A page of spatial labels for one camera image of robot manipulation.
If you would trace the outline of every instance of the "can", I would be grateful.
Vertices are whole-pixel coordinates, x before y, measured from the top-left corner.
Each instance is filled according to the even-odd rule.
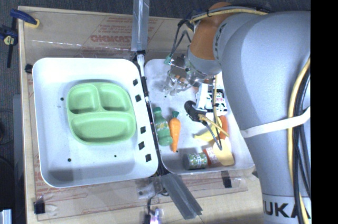
[[[183,166],[186,170],[204,169],[208,165],[206,154],[185,154],[183,156]]]

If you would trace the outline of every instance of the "green divided plate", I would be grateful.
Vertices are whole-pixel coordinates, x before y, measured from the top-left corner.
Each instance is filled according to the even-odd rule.
[[[129,93],[114,83],[75,85],[67,95],[68,122],[74,137],[85,144],[125,141],[136,132]]]

